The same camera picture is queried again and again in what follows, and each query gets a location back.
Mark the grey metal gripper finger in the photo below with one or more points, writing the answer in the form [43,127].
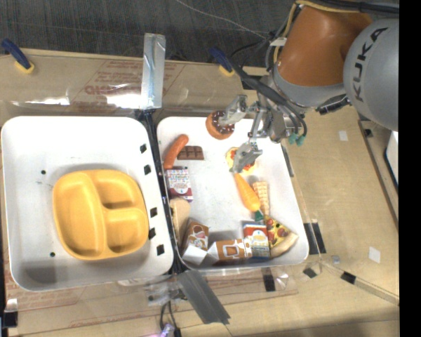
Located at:
[245,156]
[233,111]

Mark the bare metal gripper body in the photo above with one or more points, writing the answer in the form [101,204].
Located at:
[274,123]

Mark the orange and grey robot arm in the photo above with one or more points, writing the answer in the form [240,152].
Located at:
[319,51]

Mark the yellow and red round toy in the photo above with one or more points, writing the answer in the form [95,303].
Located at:
[231,154]

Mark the brown frosted doughnut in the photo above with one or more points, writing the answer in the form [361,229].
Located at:
[215,130]

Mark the orange carrot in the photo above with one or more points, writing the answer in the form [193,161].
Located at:
[247,193]

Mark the tan waffle cone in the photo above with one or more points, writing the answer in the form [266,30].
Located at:
[263,195]

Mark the white plastic tray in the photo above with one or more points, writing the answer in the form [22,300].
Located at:
[217,191]
[73,139]

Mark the brown chocolate bar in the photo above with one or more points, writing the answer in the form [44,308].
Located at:
[191,153]

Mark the orange sausage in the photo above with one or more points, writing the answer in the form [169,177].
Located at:
[173,151]

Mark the pink and purple carton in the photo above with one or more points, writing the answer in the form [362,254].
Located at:
[179,184]

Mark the red and blue carton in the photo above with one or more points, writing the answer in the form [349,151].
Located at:
[257,239]

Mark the pizza slice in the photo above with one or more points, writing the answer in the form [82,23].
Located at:
[280,237]

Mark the tan bread slice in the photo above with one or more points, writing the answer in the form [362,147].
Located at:
[179,216]

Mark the orange and white carton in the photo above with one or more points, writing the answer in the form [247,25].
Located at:
[228,251]

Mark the brown and white carton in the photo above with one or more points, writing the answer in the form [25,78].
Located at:
[196,241]

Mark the brown cardboard board, red print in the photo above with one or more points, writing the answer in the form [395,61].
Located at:
[91,79]

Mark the yellow divided plate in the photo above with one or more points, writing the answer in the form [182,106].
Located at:
[91,212]

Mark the black cylinder on white bracket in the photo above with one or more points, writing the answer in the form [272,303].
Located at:
[331,106]

